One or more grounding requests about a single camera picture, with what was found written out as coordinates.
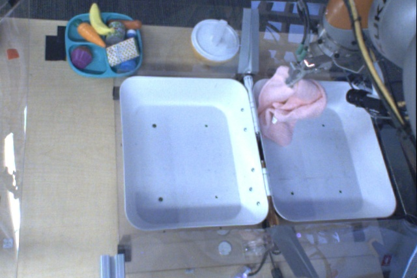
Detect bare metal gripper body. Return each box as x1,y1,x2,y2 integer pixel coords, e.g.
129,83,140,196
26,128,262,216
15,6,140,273
300,40,342,72

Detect pink towel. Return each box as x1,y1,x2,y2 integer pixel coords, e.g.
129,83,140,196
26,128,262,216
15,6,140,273
257,65,328,148

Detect yellow cup with white lid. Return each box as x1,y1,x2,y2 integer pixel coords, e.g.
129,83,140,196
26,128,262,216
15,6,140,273
190,18,240,67

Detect white plastic tray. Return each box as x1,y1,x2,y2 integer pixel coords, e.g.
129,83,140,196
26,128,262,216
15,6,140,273
119,76,270,232
253,78,397,223

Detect small blue round object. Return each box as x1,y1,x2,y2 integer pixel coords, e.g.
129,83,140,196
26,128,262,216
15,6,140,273
116,59,137,74

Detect orange-brown sausage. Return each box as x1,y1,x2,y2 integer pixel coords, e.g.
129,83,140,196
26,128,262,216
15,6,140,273
121,19,143,31

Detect clear plastic bottle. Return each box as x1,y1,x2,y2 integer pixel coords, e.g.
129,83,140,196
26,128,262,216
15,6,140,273
242,236,274,259

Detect small grey can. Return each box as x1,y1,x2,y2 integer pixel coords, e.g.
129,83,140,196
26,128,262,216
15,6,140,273
104,20,127,46

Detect small white round cap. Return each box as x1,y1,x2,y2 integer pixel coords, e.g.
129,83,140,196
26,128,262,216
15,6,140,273
217,240,233,256

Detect blue divided plate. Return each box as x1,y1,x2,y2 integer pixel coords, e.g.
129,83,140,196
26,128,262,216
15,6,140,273
64,12,144,79

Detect yellow banana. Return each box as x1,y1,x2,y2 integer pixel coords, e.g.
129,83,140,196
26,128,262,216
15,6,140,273
89,3,115,36

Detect orange carrot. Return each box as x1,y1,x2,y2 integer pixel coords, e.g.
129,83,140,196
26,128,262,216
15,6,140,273
76,21,107,49

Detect black cylinder on white bracket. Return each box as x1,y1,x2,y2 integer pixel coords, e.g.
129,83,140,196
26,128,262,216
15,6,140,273
345,79,390,117

